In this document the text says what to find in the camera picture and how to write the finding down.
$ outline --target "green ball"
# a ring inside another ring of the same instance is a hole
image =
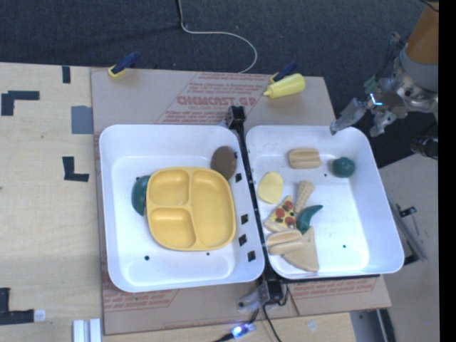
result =
[[[333,161],[333,174],[337,177],[350,177],[355,172],[355,163],[347,157]]]

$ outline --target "white tray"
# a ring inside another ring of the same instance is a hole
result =
[[[331,135],[327,126],[257,126],[247,133],[247,148],[254,184],[270,171],[284,179],[283,197],[296,199],[297,184],[315,185],[307,205],[321,204],[311,219],[320,269],[307,272],[290,265],[281,256],[269,256],[271,266],[286,279],[315,279],[341,276],[387,274],[401,268],[403,248],[391,214],[371,147],[355,128]],[[314,169],[293,169],[288,152],[310,147],[319,151],[322,165]],[[346,156],[356,164],[349,178],[331,173],[332,160]],[[277,204],[258,198],[264,221]],[[263,228],[264,235],[270,234]]]
[[[146,216],[131,204],[137,177],[166,167],[207,167],[213,152],[228,145],[237,154],[229,180],[237,219],[233,241],[210,252],[159,246]],[[100,136],[101,181],[108,272],[129,292],[247,282],[264,270],[264,254],[236,135],[216,125],[114,125]]]

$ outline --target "white cable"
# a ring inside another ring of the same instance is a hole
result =
[[[247,43],[252,48],[252,50],[254,51],[254,54],[255,54],[255,58],[254,58],[252,64],[249,67],[247,67],[243,71],[240,71],[239,73],[246,73],[253,66],[255,66],[255,63],[256,63],[257,58],[258,58],[258,53],[257,53],[257,50],[255,49],[254,45],[251,44],[248,40],[246,40],[244,37],[238,36],[237,34],[229,33],[229,32],[226,32],[226,31],[191,31],[191,30],[185,28],[185,26],[184,26],[184,14],[182,13],[182,7],[181,7],[180,0],[177,0],[177,5],[179,7],[180,26],[182,27],[183,31],[185,31],[187,33],[190,33],[190,34],[224,34],[225,36],[233,36],[235,38],[241,39],[242,41]]]

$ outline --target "yellow and blue clamp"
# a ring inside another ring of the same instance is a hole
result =
[[[128,56],[122,58],[114,66],[108,69],[109,76],[118,78],[125,73],[126,68],[132,68],[140,60],[141,55],[138,52],[130,53]]]

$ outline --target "table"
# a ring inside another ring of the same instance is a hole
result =
[[[5,341],[70,341],[72,321],[103,317],[93,134],[73,134],[71,125],[72,108],[92,106],[90,68],[71,67],[69,82],[67,70],[0,63],[0,92],[16,95],[11,115],[0,116],[0,287],[11,288],[11,311],[46,312],[42,322],[0,326]],[[37,91],[39,100],[20,96]],[[88,181],[65,181],[63,157],[73,157],[75,173]],[[272,322],[283,341],[355,341],[346,312]],[[244,341],[275,341],[266,321],[256,325]],[[231,327],[103,340],[213,341]]]

